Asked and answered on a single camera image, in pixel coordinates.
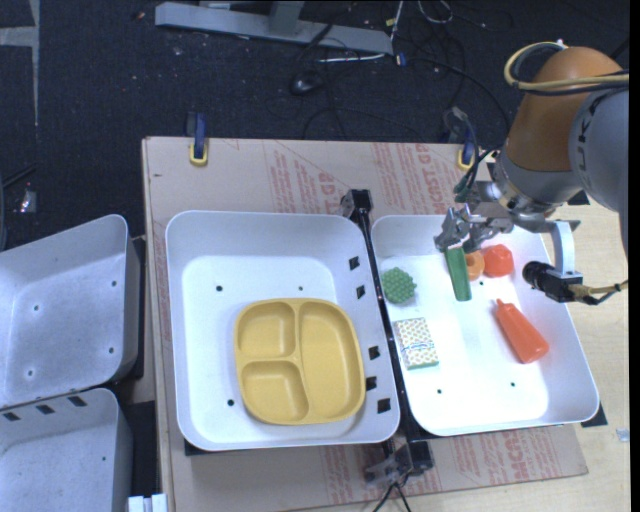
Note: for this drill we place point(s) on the black cylinder on white bracket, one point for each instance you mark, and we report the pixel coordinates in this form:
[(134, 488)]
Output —
[(550, 280)]

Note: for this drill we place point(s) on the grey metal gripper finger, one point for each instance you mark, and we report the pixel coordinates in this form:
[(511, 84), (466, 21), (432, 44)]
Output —
[(477, 239), (451, 227)]

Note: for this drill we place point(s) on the yellow divided plate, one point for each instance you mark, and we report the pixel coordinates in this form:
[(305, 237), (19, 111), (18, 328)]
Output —
[(320, 360)]

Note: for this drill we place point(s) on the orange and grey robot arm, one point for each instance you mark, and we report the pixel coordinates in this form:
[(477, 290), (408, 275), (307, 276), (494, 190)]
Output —
[(545, 125)]

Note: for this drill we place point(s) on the orange doughnut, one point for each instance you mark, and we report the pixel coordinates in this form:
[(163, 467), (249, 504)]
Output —
[(475, 272)]

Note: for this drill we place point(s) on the white plastic tray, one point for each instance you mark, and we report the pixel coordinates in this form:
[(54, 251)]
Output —
[(215, 350), (475, 390)]

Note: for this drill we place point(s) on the thin black rod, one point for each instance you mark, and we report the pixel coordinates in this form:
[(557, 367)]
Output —
[(389, 330)]

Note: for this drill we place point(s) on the orange faceted ball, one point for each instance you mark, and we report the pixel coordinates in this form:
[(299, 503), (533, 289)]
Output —
[(498, 261)]

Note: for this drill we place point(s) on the white yellow patterned packet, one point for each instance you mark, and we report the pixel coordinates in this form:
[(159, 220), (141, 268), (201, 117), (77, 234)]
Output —
[(416, 344)]

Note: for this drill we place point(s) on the brown cardboard board red print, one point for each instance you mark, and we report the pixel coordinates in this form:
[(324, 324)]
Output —
[(240, 175)]

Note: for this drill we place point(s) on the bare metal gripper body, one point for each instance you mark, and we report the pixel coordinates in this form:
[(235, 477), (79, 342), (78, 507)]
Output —
[(487, 207)]

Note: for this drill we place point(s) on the green bottle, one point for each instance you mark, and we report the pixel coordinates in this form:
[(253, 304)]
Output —
[(459, 277)]

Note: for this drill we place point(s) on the green grapes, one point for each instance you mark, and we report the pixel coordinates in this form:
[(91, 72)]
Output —
[(398, 285)]

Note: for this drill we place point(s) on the orange bottle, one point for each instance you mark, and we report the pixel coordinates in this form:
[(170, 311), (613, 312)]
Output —
[(520, 332)]

